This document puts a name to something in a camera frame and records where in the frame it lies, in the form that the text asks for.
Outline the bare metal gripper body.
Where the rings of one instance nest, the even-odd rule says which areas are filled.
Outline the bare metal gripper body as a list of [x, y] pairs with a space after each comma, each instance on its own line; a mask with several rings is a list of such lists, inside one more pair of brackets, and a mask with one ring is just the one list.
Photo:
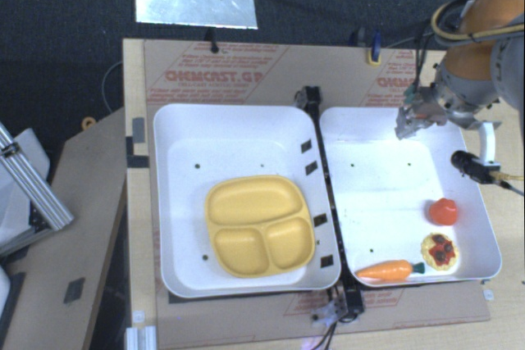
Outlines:
[[407, 110], [410, 117], [425, 118], [426, 128], [450, 122], [468, 129], [476, 121], [474, 116], [480, 111], [480, 107], [464, 101], [447, 89], [443, 92], [438, 89], [421, 89], [415, 94]]

